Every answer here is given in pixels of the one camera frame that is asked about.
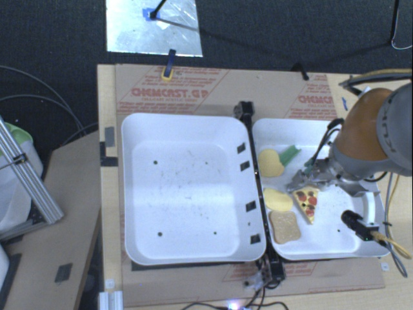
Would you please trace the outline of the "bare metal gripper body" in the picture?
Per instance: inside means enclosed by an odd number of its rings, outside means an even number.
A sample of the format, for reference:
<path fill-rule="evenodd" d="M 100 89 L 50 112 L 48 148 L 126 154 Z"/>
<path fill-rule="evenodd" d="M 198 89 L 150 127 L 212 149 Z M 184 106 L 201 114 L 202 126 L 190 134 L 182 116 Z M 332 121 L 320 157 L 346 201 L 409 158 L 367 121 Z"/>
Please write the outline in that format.
<path fill-rule="evenodd" d="M 330 186 L 341 188 L 351 197 L 362 197 L 369 190 L 361 184 L 361 180 L 346 173 L 335 160 L 309 159 L 305 163 L 305 174 L 308 178 L 326 179 L 331 181 Z"/>

